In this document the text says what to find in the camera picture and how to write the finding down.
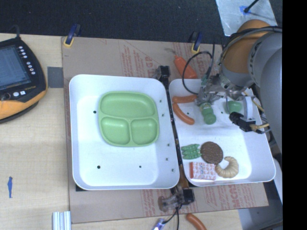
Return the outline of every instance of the cardboard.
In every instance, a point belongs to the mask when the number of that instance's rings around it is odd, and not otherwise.
[[[212,53],[213,46],[201,44],[200,51]],[[222,51],[215,46],[211,74],[218,72],[216,61]],[[159,209],[158,198],[170,197],[169,189],[159,190],[103,190],[84,191],[72,177],[69,82],[78,74],[109,76],[152,77],[159,66],[169,66],[169,81],[180,78],[175,67],[175,55],[188,60],[191,44],[172,42],[147,42],[136,40],[76,37],[70,48],[62,45],[66,139],[70,211],[72,223],[131,219],[172,215],[173,211]],[[204,75],[211,58],[204,53],[194,58],[190,65],[199,78]],[[193,188],[195,201],[180,210],[181,214],[231,210],[268,205],[263,183],[232,184]]]

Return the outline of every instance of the beige ring-shaped food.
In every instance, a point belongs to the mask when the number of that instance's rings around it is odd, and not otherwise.
[[[217,164],[215,166],[216,173],[223,178],[233,178],[239,173],[239,164],[237,160],[233,157],[225,157],[226,161],[229,162],[228,166],[225,169]]]

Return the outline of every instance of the white tray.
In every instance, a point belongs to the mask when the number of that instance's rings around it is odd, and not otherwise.
[[[198,92],[201,86],[200,80],[185,80],[185,85],[193,92]],[[173,80],[169,85],[171,98],[173,96],[191,95],[183,84],[181,79]],[[270,146],[265,134],[255,132],[244,132],[229,119],[229,114],[224,109],[225,99],[216,101],[213,105],[213,111],[216,115],[216,122],[212,125],[205,124],[199,107],[194,103],[178,104],[184,113],[195,120],[195,124],[188,125],[179,119],[174,113],[175,125],[178,134],[180,147],[189,144],[203,144],[207,141],[217,143],[224,152],[225,156],[231,156],[237,159],[239,164],[239,173],[231,179],[225,179],[216,175],[214,181],[191,179],[189,174],[189,163],[204,162],[199,157],[194,160],[183,160],[183,167],[186,178],[195,186],[210,186],[224,184],[257,183],[271,181],[275,177],[275,165],[272,158]],[[253,117],[256,124],[261,124],[261,118],[257,107],[253,105]],[[228,165],[223,160],[220,163],[222,168]]]
[[[159,116],[159,137],[145,147],[115,147],[98,125],[99,98],[110,91],[149,95]],[[155,79],[77,75],[69,84],[72,171],[85,190],[162,189],[179,181],[177,152],[163,84]]]

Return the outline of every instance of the wooden table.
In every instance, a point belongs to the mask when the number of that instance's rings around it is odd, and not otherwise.
[[[15,37],[0,34],[0,41]],[[61,37],[21,35],[47,77],[47,67],[62,68]],[[12,197],[7,183],[12,177]],[[0,125],[0,229],[52,229],[52,213],[69,211],[63,88],[49,88],[30,112]],[[242,229],[237,210],[195,214],[208,230]],[[159,217],[72,224],[71,229],[145,230]],[[195,229],[179,217],[179,229]],[[164,230],[174,230],[174,217]]]

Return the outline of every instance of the hot dog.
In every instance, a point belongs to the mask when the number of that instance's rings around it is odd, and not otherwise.
[[[174,96],[172,100],[174,103],[189,103],[193,102],[196,98],[197,95],[192,94],[188,96]]]
[[[193,214],[188,213],[186,215],[187,220],[196,227],[197,230],[207,230],[205,225]]]
[[[193,125],[195,123],[195,120],[183,113],[183,111],[179,108],[177,103],[173,103],[173,110],[174,113],[185,123],[188,125]]]

